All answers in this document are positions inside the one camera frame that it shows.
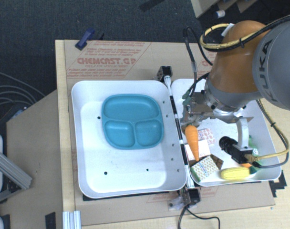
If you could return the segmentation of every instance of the white tray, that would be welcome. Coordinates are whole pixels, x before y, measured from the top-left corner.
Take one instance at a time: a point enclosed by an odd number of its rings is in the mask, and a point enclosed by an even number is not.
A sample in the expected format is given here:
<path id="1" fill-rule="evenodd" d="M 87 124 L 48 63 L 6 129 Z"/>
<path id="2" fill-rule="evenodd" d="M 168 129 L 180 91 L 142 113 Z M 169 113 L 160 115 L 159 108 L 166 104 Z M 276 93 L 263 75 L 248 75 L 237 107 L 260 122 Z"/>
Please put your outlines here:
<path id="1" fill-rule="evenodd" d="M 104 137 L 102 104 L 116 94 L 143 94 L 160 106 L 163 140 L 155 147 L 122 150 Z M 72 89 L 78 180 L 90 198 L 179 190 L 186 183 L 175 118 L 164 84 L 158 81 L 81 81 Z"/>
<path id="2" fill-rule="evenodd" d="M 178 79 L 173 82 L 172 84 L 172 92 L 175 101 L 175 105 L 177 108 L 179 118 L 182 118 L 183 112 L 183 99 L 182 95 L 186 92 L 187 89 L 193 83 L 193 79 Z M 200 92 L 204 89 L 205 80 L 200 81 L 197 84 L 196 91 Z M 247 107 L 242 110 L 241 112 L 235 113 L 236 115 L 241 115 L 244 117 L 254 117 L 249 123 L 249 135 L 252 137 L 252 142 L 256 145 L 259 151 L 259 155 L 267 155 L 267 154 L 274 154 L 276 150 L 274 148 L 272 139 L 270 137 L 270 133 L 268 131 L 267 125 L 265 123 L 264 115 L 262 114 L 259 106 L 257 105 L 256 101 L 251 101 L 247 104 Z M 240 166 L 236 163 L 230 155 L 226 152 L 222 151 L 218 142 L 221 137 L 229 136 L 235 140 L 238 140 L 238 131 L 236 124 L 226 124 L 225 122 L 218 120 L 218 119 L 207 119 L 204 120 L 198 129 L 205 129 L 209 128 L 213 132 L 215 143 L 210 144 L 210 152 L 217 156 L 218 158 L 224 161 L 222 165 L 222 169 L 238 167 Z M 183 134 L 184 143 L 187 143 L 186 137 Z M 277 157 L 264 159 L 261 161 L 263 165 L 272 165 L 278 164 L 279 159 Z M 223 180 L 220 178 L 220 173 L 215 172 L 206 179 L 201 182 L 198 182 L 193 176 L 192 179 L 201 186 L 209 187 L 209 186 L 217 186 L 217 185 L 224 185 L 230 183 L 243 183 L 243 182 L 258 182 L 264 180 L 275 180 L 281 174 L 281 167 L 269 168 L 269 169 L 261 169 L 257 173 L 250 175 L 244 180 L 240 181 L 230 181 L 230 180 Z"/>

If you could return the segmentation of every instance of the toy sink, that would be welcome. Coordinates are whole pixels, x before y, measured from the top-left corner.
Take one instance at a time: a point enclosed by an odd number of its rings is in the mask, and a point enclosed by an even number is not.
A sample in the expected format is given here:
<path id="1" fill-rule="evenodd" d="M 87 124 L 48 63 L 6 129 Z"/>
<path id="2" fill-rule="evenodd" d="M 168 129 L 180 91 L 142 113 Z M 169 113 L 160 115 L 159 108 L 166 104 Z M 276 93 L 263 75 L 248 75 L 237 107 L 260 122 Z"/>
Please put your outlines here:
<path id="1" fill-rule="evenodd" d="M 186 183 L 168 90 L 158 81 L 72 88 L 78 180 L 90 198 L 179 190 Z"/>

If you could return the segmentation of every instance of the blue object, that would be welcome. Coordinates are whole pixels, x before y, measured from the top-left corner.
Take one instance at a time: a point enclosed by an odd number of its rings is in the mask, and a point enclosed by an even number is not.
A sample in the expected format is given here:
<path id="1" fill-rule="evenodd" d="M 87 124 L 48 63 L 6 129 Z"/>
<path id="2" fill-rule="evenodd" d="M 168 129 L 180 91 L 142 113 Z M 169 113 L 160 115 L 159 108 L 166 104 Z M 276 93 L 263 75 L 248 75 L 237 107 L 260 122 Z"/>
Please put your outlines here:
<path id="1" fill-rule="evenodd" d="M 108 97 L 102 106 L 102 122 L 106 140 L 119 149 L 151 148 L 164 136 L 159 104 L 146 95 Z"/>
<path id="2" fill-rule="evenodd" d="M 82 50 L 87 45 L 87 40 L 90 40 L 95 33 L 95 30 L 92 28 L 87 29 L 84 33 L 83 37 L 76 43 L 75 47 L 79 50 Z"/>

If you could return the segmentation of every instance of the dark floor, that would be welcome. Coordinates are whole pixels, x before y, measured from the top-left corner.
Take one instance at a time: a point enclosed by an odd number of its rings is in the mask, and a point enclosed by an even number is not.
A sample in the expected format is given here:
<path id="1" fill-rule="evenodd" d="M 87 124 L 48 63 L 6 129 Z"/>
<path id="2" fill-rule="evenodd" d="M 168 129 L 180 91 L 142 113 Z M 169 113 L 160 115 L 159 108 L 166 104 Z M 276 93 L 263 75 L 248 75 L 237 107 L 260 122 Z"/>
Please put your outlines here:
<path id="1" fill-rule="evenodd" d="M 186 26 L 200 33 L 221 22 L 267 23 L 290 14 L 290 0 L 259 0 L 243 13 L 233 5 L 221 19 L 213 19 L 216 6 L 196 19 L 190 0 L 154 1 L 0 0 L 0 72 L 49 94 L 56 89 L 54 41 L 79 39 L 89 27 L 103 31 L 104 40 L 183 42 Z M 28 89 L 4 76 L 1 85 Z M 0 105 L 0 119 L 9 109 L 8 104 Z"/>

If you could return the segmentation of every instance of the blue clamp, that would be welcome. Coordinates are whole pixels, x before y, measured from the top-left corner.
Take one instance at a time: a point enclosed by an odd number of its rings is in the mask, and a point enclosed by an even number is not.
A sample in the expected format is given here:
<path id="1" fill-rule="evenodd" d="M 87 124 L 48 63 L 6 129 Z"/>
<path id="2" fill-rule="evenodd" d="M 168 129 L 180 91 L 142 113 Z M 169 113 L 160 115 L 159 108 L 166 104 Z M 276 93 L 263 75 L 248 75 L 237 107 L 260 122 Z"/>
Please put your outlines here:
<path id="1" fill-rule="evenodd" d="M 76 43 L 75 47 L 79 50 L 82 50 L 87 45 L 87 40 L 91 40 L 95 33 L 95 30 L 92 28 L 87 29 L 84 33 L 83 37 L 80 39 L 78 43 Z"/>

